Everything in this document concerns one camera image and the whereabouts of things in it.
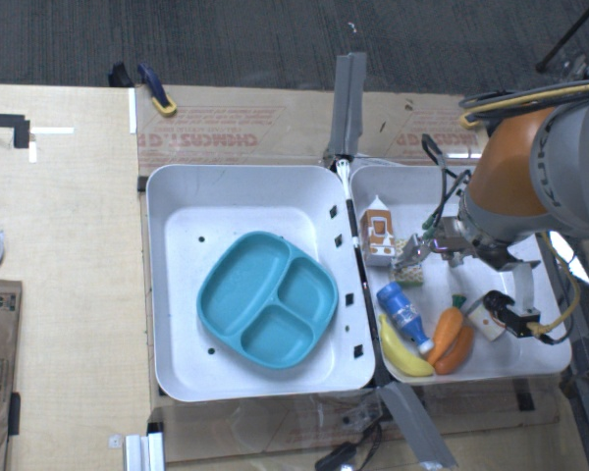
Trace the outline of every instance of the wooden table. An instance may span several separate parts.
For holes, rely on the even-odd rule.
[[[245,90],[235,95],[244,100]],[[74,128],[38,135],[35,163],[0,129],[0,279],[24,284],[15,383],[22,413],[10,470],[121,470],[117,442],[146,430],[147,309],[129,112],[125,89],[0,85],[0,113],[25,115],[32,127]],[[550,424],[446,436],[460,468],[587,469],[569,404],[558,391],[557,398]],[[309,469],[326,453],[170,467]],[[410,458],[395,441],[370,468],[422,469]]]

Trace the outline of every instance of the sponge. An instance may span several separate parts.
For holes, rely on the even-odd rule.
[[[408,239],[395,239],[395,251],[397,256],[403,253],[403,247],[407,244]],[[402,287],[420,287],[423,285],[423,269],[421,264],[411,265],[403,269],[393,269],[391,266],[391,278]]]

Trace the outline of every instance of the white tray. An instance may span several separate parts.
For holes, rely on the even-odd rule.
[[[155,371],[166,394],[206,401],[351,391],[370,381],[371,336],[345,194],[333,173],[317,166],[172,165],[151,175],[146,199]],[[324,336],[286,370],[242,357],[197,317],[196,297],[210,269],[252,231],[283,236],[321,263],[338,286],[338,308]]]
[[[422,232],[422,223],[439,203],[441,172],[434,166],[364,166],[352,174],[350,186],[358,219],[377,194],[391,210],[396,238],[409,238],[412,234]],[[455,215],[456,212],[457,198],[454,197],[446,207],[445,215]],[[509,251],[522,260],[542,260],[534,236]],[[422,267],[424,285],[406,288],[404,292],[420,311],[423,327],[430,337],[441,311],[452,304],[454,293],[465,295],[469,301],[475,301],[491,289],[514,297],[511,273],[498,273],[471,257],[465,258],[463,265],[452,269],[440,255],[433,253],[426,258]],[[389,282],[389,271],[367,267],[366,272],[375,310],[379,314],[381,309],[375,295]],[[560,315],[560,311],[543,262],[534,269],[533,280],[535,307],[541,311],[541,322],[551,323]],[[564,325],[557,326],[551,332],[554,337],[562,334]],[[470,357],[450,375],[413,378],[402,374],[388,362],[386,366],[400,381],[425,385],[554,374],[564,370],[571,360],[569,340],[558,345],[546,345],[533,338],[517,339],[509,333],[504,333],[493,342],[480,333],[475,336]],[[418,354],[413,342],[403,341]]]

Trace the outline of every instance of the blue and yellow clamp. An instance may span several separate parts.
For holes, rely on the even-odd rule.
[[[177,103],[166,93],[159,77],[147,63],[137,65],[141,81],[146,83],[152,94],[152,102],[157,111],[164,117],[172,117],[177,113]]]

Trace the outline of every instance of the blue bottle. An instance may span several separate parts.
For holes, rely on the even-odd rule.
[[[377,301],[389,316],[398,331],[416,342],[419,352],[425,355],[434,343],[423,331],[421,315],[403,294],[402,287],[396,282],[385,285],[377,292]]]

